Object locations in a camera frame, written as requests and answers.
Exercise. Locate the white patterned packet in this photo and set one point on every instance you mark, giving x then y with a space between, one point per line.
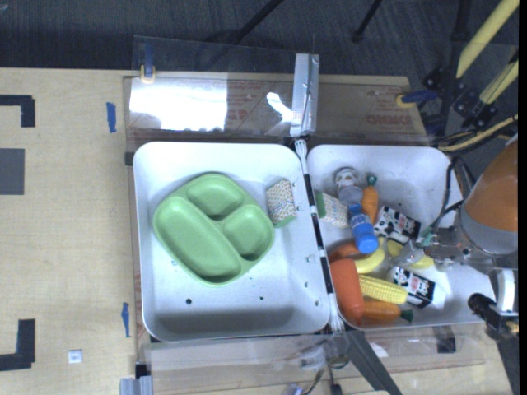
333 212
281 204

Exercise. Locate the yellow banana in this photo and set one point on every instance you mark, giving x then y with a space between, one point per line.
370 261

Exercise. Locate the orange carrot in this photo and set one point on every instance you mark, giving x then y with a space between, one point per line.
369 202
383 312

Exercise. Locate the green divided plate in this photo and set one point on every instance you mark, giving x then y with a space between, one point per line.
197 233

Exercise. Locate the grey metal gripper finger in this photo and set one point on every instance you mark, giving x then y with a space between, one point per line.
421 243
411 257

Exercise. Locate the yellow corn cob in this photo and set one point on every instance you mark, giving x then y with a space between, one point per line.
383 289

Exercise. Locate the black cylinder on white bracket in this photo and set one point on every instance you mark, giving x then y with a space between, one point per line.
494 307

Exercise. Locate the white plastic tray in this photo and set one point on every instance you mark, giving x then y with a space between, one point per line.
230 307
411 171

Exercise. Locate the yellow round toy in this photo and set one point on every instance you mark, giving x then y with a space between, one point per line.
426 263

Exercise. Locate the orange sausage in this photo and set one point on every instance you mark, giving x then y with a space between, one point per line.
343 250

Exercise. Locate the cow print carton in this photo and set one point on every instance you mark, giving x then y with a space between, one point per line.
416 286
397 222

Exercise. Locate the orange plastic bottle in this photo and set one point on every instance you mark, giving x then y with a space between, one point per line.
346 290

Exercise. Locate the white can with brown print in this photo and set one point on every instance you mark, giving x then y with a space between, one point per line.
346 181

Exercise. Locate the blue plastic bottle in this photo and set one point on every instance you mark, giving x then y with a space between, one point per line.
364 233

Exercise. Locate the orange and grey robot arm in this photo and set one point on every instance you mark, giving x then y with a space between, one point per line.
494 204

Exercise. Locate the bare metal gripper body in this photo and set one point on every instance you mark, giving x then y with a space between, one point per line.
453 248

